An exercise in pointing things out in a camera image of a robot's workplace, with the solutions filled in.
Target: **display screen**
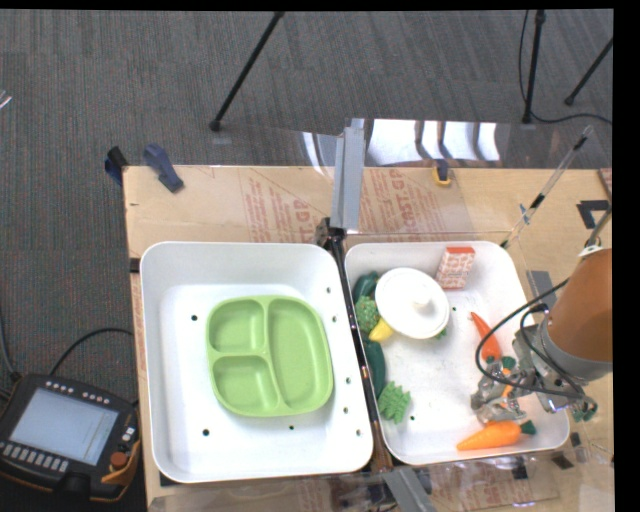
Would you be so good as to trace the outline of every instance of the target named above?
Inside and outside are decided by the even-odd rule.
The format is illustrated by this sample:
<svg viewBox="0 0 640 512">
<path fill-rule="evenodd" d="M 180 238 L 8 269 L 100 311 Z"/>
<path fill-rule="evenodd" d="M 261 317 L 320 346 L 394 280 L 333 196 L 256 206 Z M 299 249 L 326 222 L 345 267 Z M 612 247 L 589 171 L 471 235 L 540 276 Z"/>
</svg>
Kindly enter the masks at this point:
<svg viewBox="0 0 640 512">
<path fill-rule="evenodd" d="M 11 441 L 95 466 L 118 412 L 38 388 Z"/>
</svg>

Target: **green plate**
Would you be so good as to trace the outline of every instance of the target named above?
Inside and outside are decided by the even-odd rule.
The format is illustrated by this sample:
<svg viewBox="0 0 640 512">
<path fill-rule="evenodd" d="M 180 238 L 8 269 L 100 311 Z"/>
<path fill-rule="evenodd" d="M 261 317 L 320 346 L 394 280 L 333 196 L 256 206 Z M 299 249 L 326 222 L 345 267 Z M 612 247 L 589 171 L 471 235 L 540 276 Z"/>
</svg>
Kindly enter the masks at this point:
<svg viewBox="0 0 640 512">
<path fill-rule="evenodd" d="M 244 416 L 286 416 L 318 409 L 333 391 L 331 353 L 318 313 L 287 296 L 219 303 L 207 320 L 213 391 Z"/>
</svg>

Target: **red pepper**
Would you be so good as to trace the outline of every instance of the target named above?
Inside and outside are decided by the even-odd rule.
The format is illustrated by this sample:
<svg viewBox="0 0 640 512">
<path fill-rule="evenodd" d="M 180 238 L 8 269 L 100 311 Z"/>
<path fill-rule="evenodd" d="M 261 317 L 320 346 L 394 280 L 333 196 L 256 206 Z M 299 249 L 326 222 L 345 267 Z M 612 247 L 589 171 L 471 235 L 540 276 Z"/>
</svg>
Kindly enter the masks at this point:
<svg viewBox="0 0 640 512">
<path fill-rule="evenodd" d="M 478 329 L 478 333 L 480 334 L 480 339 L 481 340 L 484 339 L 484 337 L 487 334 L 489 334 L 489 331 L 491 330 L 487 325 L 487 322 L 485 322 L 479 315 L 477 315 L 473 311 L 471 312 L 471 318 L 473 318 L 473 322 L 476 324 L 476 329 Z M 498 339 L 495 337 L 494 334 L 492 334 L 491 336 L 489 336 L 489 338 L 487 338 L 487 341 L 482 346 L 482 351 L 480 352 L 480 355 L 482 356 L 482 359 L 484 359 L 489 363 L 493 361 L 497 361 L 502 357 L 502 350 L 500 350 L 500 344 L 498 343 Z"/>
</svg>

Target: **red and white box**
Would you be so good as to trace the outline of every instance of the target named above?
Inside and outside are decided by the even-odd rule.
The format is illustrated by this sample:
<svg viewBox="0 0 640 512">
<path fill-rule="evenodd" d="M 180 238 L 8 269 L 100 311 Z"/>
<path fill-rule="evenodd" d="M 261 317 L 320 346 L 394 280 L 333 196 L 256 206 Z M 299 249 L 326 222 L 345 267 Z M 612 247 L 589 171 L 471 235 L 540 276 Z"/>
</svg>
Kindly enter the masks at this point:
<svg viewBox="0 0 640 512">
<path fill-rule="evenodd" d="M 473 247 L 445 248 L 436 273 L 438 284 L 445 289 L 464 288 L 475 257 Z"/>
</svg>

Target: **gray carpet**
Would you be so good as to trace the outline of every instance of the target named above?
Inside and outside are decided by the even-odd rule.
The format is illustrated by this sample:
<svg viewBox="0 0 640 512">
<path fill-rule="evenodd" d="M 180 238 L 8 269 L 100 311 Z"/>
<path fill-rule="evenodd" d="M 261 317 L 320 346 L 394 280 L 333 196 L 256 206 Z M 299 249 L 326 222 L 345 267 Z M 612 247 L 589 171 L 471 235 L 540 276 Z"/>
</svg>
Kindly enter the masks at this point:
<svg viewBox="0 0 640 512">
<path fill-rule="evenodd" d="M 288 12 L 224 123 L 337 135 L 345 118 L 520 123 L 535 11 Z M 118 146 L 150 142 L 175 164 L 220 163 L 208 123 L 272 13 L 0 9 L 0 309 L 15 369 L 47 372 L 92 329 L 132 328 L 122 190 L 105 172 Z M 533 123 L 575 141 L 585 124 L 612 161 L 613 9 L 547 10 Z M 130 336 L 80 345 L 58 374 L 136 396 Z M 0 388 L 9 388 L 0 369 Z M 0 510 L 64 503 L 0 479 Z M 145 510 L 143 468 L 122 501 Z"/>
</svg>

